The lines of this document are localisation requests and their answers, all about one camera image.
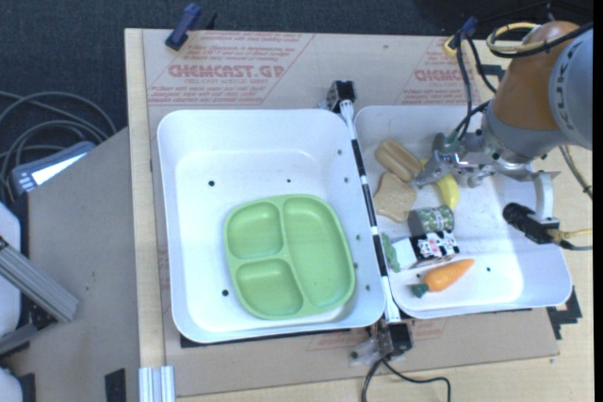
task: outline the toy carrot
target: toy carrot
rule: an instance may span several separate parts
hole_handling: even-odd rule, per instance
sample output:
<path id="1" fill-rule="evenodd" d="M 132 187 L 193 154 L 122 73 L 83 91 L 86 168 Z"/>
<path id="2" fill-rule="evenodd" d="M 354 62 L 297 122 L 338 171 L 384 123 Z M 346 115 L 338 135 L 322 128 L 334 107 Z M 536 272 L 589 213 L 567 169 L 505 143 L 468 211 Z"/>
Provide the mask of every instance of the toy carrot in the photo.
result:
<path id="1" fill-rule="evenodd" d="M 438 266 L 427 272 L 422 283 L 411 285 L 411 289 L 419 298 L 426 292 L 441 292 L 459 280 L 474 262 L 473 258 L 466 258 Z"/>

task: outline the black clamp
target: black clamp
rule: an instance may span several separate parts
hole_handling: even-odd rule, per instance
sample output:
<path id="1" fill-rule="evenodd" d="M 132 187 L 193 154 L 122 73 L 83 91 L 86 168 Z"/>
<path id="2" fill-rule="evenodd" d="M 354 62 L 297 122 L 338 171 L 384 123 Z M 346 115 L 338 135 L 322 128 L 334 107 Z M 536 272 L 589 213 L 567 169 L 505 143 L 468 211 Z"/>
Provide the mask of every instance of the black clamp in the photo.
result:
<path id="1" fill-rule="evenodd" d="M 197 4 L 188 5 L 182 14 L 182 19 L 166 39 L 166 45 L 179 51 L 188 39 L 187 31 L 195 26 L 201 17 L 201 12 L 202 10 Z"/>

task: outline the green plate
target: green plate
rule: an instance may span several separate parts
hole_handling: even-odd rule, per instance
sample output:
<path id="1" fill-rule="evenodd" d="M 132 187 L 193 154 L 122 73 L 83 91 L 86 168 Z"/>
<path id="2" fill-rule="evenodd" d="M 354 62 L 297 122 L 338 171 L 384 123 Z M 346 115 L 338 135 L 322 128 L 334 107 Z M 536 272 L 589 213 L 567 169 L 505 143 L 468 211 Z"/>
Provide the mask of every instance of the green plate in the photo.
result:
<path id="1" fill-rule="evenodd" d="M 344 304 L 353 292 L 346 236 L 333 208 L 316 196 L 238 206 L 224 223 L 224 244 L 237 295 L 261 318 L 319 314 Z"/>

